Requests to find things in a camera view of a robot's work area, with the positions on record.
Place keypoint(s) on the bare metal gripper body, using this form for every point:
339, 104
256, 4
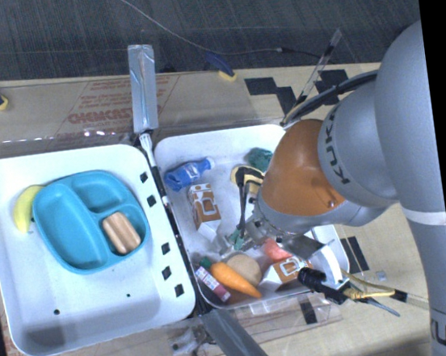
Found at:
261, 233

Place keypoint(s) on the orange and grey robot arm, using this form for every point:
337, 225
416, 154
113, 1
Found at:
365, 146

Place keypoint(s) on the pink toy food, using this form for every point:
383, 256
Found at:
275, 251

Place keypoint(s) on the tan round bread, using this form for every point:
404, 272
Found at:
249, 267

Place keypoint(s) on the white and brown carton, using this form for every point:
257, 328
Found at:
286, 272
204, 208

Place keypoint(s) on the orange carrot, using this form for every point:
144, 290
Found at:
232, 277

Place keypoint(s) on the yellow round object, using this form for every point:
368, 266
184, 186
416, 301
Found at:
252, 174

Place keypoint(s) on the green broccoli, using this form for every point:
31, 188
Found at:
259, 158

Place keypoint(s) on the white plastic tray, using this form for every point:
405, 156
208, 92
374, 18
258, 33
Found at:
81, 306
227, 148

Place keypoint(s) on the blue plastic bottle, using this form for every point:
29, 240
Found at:
186, 174

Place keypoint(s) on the blue divided plate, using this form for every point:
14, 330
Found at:
66, 226

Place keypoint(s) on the yellow banana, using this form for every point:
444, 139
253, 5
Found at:
22, 209

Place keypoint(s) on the brown cardboard board red print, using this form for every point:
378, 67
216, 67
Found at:
55, 109

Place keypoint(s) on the black cylinder on white bracket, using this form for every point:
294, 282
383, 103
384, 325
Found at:
315, 279

